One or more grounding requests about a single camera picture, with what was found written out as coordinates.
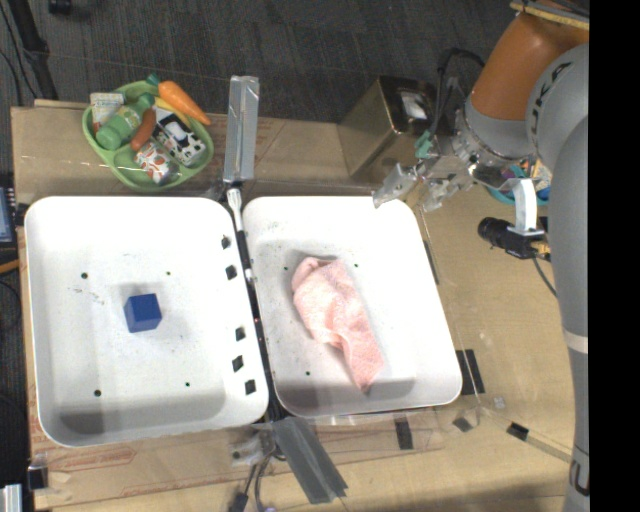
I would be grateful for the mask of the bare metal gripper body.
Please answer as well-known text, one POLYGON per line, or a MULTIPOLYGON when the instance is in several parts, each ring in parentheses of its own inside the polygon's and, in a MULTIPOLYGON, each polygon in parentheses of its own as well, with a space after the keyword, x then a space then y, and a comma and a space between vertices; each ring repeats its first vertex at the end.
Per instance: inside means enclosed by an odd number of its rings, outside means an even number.
POLYGON ((516 163, 491 149, 473 132, 436 135, 424 132, 414 142, 416 171, 430 180, 448 180, 460 186, 471 183, 490 189, 509 189, 511 178, 502 172, 516 163))

